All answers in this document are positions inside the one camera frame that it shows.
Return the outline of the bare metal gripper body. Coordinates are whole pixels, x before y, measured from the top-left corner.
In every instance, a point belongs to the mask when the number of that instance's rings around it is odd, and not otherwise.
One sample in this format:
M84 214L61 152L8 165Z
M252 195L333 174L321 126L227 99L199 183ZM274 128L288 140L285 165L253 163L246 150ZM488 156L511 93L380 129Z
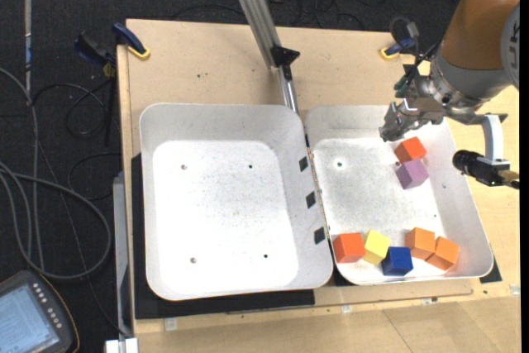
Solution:
M464 124L476 120L483 99L469 98L452 88L443 78L415 74L403 76L395 84L395 97L402 101L395 107L399 125L440 124L450 117Z

